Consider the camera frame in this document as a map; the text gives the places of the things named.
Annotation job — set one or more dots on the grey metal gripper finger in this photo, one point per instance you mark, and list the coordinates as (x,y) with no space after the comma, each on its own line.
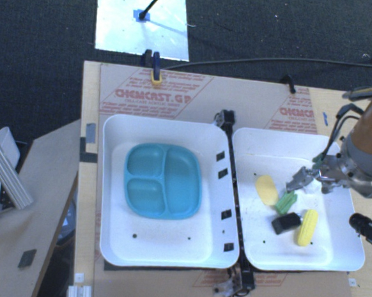
(299,179)
(328,187)

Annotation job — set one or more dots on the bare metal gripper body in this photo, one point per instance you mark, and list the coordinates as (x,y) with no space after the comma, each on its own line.
(347,175)

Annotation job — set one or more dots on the green ridged toy vegetable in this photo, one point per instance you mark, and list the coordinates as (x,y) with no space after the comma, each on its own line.
(286,202)

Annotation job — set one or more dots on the yellow oval biscuit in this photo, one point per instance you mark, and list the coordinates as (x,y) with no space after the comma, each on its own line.
(266,189)

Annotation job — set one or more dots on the yellow corn cob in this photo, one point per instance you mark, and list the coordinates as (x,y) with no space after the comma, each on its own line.
(307,228)

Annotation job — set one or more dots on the black rectangular block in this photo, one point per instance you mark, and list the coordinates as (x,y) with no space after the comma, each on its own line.
(285,223)

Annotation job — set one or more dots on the white plastic tray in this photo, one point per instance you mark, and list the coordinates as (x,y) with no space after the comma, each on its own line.
(331,252)
(165,242)

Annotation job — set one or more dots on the thin black rod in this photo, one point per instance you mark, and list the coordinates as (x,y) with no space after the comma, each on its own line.
(235,193)

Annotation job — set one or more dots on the blue divided plate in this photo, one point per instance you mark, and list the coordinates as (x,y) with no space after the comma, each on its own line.
(177,182)

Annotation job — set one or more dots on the brown cardboard board, red print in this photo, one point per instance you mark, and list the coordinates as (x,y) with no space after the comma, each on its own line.
(209,95)

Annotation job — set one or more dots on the black cylinder on white bracket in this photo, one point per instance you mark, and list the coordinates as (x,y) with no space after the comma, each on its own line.
(364,226)

